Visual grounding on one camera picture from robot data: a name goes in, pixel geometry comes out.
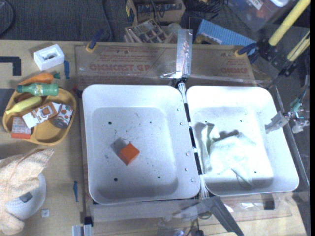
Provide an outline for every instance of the metal plate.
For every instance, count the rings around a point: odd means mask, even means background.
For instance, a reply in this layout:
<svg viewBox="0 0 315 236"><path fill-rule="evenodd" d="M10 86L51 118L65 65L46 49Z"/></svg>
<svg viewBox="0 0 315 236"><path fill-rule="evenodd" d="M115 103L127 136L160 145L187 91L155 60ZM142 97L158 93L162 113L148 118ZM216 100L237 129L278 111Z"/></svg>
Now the metal plate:
<svg viewBox="0 0 315 236"><path fill-rule="evenodd" d="M91 85L82 95L89 192L100 204L185 199L200 182L180 93L170 86ZM126 166L129 142L140 151Z"/></svg>
<svg viewBox="0 0 315 236"><path fill-rule="evenodd" d="M299 178L282 129L265 132L265 124L277 113L270 93L259 87L193 86L187 102L198 152L201 130L214 124L221 134L242 132L256 143L251 153L250 176L253 186L244 186L232 170L210 171L206 186L218 196L286 192L297 188Z"/></svg>

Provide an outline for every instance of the bottle cap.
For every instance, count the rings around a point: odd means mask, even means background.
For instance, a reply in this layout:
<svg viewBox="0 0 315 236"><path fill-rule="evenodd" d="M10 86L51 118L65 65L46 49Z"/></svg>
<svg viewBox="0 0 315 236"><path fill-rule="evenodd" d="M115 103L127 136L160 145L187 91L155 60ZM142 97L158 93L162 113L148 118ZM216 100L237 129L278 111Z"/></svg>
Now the bottle cap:
<svg viewBox="0 0 315 236"><path fill-rule="evenodd" d="M18 85L17 88L16 88L16 91L18 93L22 93L22 87L23 87L23 85Z"/></svg>

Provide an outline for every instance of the orange cube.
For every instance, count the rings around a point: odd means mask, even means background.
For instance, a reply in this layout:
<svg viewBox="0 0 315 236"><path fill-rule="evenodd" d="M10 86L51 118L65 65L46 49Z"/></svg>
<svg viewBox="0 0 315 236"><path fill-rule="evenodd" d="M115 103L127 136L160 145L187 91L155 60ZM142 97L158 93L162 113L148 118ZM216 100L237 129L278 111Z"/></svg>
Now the orange cube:
<svg viewBox="0 0 315 236"><path fill-rule="evenodd" d="M126 164L129 165L140 153L139 150L136 149L136 147L129 143L125 147L122 148L122 150L119 152L118 157Z"/></svg>

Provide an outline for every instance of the wooden table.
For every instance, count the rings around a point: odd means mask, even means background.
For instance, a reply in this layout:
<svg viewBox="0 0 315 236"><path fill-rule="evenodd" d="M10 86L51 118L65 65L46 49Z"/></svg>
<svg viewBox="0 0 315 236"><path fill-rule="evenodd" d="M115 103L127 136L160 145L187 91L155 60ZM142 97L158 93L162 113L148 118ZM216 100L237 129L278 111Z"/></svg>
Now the wooden table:
<svg viewBox="0 0 315 236"><path fill-rule="evenodd" d="M59 44L65 54L65 59L70 63L70 79L62 78L58 80L60 87L71 91L76 85L76 68L75 68L75 46L84 45L82 42L49 42L49 41L16 41L16 40L1 40L0 41L0 56L19 56L22 60L22 76L12 76L12 64L0 63L0 88L14 89L17 83L31 74L39 72L36 63L33 60L33 53L42 48ZM49 72L57 71L63 74L63 65L58 65ZM53 146L54 155L48 162L47 167L43 170L47 183L47 194L45 203L42 208L49 209L50 216L41 218L40 211L34 216L25 221L23 231L19 236L66 236L71 235L73 225L82 225L85 204L84 204L84 178L83 178L83 163L82 163L82 144L80 130L80 115L79 111L74 117L73 125L70 132L64 140ZM0 128L0 158L29 152L36 148L45 148L32 144L23 140L16 140L10 137L3 127ZM73 193L73 183L78 182L78 200L75 201ZM270 218L268 214L261 215L261 212L255 218L255 212L248 213L251 215L251 220L245 220L245 216L236 216L236 221L245 235L255 236L305 236L306 232L300 217L298 207L290 197L286 195L283 201L285 204L285 212ZM219 224L214 217L210 221L200 221L200 227L204 230L205 235L232 236L234 233L226 233L226 230ZM128 226L125 225L118 233L111 235L157 235L153 233L153 228L150 232L142 230L132 230L128 232ZM101 225L93 227L94 235L104 235L106 229Z"/></svg>

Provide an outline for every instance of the yellow pole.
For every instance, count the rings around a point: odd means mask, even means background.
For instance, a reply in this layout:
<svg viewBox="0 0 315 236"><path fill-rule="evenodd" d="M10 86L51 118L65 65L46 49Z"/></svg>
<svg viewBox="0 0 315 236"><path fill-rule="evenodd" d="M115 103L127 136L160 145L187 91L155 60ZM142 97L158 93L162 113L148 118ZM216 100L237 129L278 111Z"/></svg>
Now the yellow pole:
<svg viewBox="0 0 315 236"><path fill-rule="evenodd" d="M310 3L311 0L298 1L295 7L291 10L285 20L281 23L281 25L269 39L268 42L271 46L276 46L276 44L280 41L280 39L282 39L282 37L286 34L286 32L290 29L290 27L294 24L294 22L298 19L298 17L302 14L306 7L309 6Z"/></svg>
<svg viewBox="0 0 315 236"><path fill-rule="evenodd" d="M294 62L297 57L300 56L302 52L306 50L310 46L310 37L307 38L310 34L310 31L301 39L301 41L292 49L292 51L286 56L286 58Z"/></svg>

